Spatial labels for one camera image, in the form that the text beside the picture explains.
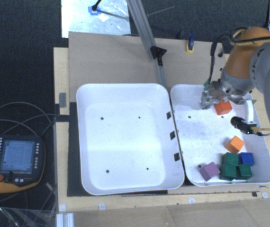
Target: black bracket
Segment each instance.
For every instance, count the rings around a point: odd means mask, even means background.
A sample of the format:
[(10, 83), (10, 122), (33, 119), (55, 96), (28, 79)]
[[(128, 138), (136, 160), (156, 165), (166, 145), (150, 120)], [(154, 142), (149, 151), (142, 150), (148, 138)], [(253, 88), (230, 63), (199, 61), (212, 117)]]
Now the black bracket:
[(157, 58), (158, 65), (163, 66), (163, 64), (162, 64), (162, 56), (167, 52), (167, 50), (156, 47), (154, 45), (150, 48), (150, 50), (151, 50), (153, 58), (154, 59)]

